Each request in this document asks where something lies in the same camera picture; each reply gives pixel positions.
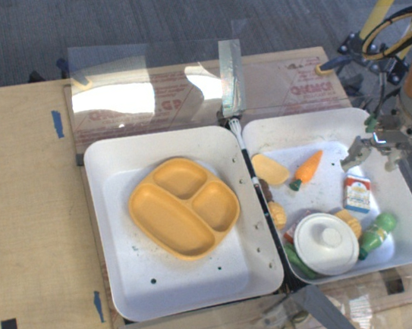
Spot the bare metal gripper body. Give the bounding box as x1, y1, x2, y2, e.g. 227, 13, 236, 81
366, 110, 412, 160

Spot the white red blue carton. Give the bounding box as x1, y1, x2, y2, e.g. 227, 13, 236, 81
338, 170, 376, 218

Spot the orange carrot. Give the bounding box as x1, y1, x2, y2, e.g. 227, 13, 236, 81
284, 149, 330, 193

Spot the yellow corn cob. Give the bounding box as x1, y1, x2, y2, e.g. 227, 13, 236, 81
266, 198, 290, 232
332, 206, 365, 243

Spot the green bottle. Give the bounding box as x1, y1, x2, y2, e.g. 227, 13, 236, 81
351, 210, 403, 262

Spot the pale yellow rounded slab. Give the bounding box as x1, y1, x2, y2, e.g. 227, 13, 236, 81
249, 149, 293, 191

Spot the white bowl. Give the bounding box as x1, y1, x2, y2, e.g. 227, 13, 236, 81
289, 207, 365, 283

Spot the brown cardboard board red print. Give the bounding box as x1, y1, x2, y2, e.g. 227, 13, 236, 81
62, 30, 412, 329

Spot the white plastic tray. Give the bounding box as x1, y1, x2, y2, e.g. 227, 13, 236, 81
80, 115, 290, 327
239, 96, 412, 293

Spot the brown biscuit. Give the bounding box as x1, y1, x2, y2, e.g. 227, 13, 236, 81
257, 177, 275, 205

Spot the red packet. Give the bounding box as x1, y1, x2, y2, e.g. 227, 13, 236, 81
279, 208, 317, 246

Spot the thin black and white rod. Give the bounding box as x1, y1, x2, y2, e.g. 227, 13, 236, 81
227, 111, 299, 296

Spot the green pea pod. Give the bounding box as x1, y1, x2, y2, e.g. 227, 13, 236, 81
282, 238, 321, 285

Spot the orange divided plate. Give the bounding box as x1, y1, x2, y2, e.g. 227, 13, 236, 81
121, 149, 248, 270

